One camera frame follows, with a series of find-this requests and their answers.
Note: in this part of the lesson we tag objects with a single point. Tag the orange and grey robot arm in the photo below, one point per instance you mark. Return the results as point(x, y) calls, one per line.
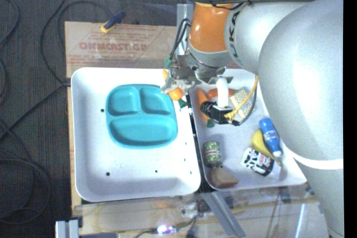
point(295, 69)

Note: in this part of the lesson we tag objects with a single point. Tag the yellow banana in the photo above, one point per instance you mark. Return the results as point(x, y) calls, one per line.
point(258, 142)

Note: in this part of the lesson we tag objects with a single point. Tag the black cylinder on white bracket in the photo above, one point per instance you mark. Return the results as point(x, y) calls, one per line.
point(220, 114)

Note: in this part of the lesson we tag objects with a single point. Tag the blue bottle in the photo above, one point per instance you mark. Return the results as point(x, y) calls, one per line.
point(269, 135)

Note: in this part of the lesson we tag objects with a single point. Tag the orange sausage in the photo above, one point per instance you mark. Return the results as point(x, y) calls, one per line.
point(212, 92)

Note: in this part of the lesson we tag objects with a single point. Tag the black and white carton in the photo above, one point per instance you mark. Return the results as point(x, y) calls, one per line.
point(258, 161)

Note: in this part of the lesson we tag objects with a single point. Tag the green can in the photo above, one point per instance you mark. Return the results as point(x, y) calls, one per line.
point(212, 154)

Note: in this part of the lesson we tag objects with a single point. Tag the blue divided plate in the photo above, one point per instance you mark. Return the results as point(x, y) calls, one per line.
point(142, 125)

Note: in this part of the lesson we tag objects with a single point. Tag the brown cardboard board red print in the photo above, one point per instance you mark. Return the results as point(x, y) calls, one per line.
point(117, 47)

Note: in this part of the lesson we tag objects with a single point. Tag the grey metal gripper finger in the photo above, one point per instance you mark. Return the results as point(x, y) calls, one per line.
point(188, 83)
point(169, 86)

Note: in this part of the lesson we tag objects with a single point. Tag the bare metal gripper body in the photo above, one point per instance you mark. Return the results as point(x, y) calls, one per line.
point(182, 68)

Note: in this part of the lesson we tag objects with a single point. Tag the beige waffle biscuit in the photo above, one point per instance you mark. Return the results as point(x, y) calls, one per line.
point(240, 97)

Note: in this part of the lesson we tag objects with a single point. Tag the orange carrot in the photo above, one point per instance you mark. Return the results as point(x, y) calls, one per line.
point(201, 99)
point(176, 94)

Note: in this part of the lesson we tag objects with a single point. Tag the brown bread slice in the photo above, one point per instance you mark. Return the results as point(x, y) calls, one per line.
point(223, 179)

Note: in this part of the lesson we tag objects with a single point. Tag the white plastic tray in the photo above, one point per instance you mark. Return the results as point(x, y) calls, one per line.
point(131, 170)
point(240, 136)

